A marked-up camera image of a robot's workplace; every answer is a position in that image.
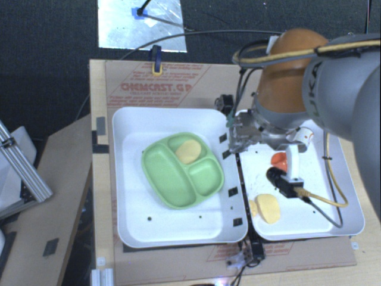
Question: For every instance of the white plastic tray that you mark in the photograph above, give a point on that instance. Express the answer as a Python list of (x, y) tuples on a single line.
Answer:
[(309, 219), (137, 219)]

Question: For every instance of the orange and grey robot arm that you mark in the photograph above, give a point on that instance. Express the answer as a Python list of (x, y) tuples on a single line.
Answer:
[(336, 94)]

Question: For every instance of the thin black rod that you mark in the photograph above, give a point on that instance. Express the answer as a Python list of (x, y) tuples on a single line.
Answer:
[(244, 195)]

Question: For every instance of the orange bowl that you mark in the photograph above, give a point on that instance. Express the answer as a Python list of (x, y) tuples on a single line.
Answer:
[(279, 160)]

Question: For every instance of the green divided plate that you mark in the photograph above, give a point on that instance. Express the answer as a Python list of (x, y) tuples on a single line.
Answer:
[(166, 177)]

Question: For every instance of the small yellow biscuit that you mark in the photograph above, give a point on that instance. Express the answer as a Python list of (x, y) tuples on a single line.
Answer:
[(253, 208)]

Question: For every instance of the brown cardboard board red print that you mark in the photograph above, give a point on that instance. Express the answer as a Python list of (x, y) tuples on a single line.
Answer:
[(154, 86)]

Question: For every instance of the black cylinder on white bracket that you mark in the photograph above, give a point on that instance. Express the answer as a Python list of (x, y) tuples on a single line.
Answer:
[(282, 182)]

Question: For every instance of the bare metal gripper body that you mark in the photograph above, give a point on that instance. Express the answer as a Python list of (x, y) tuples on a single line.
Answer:
[(247, 130)]

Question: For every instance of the yellow round biscuit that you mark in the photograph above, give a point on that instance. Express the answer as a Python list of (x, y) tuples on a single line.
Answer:
[(188, 152), (269, 208)]

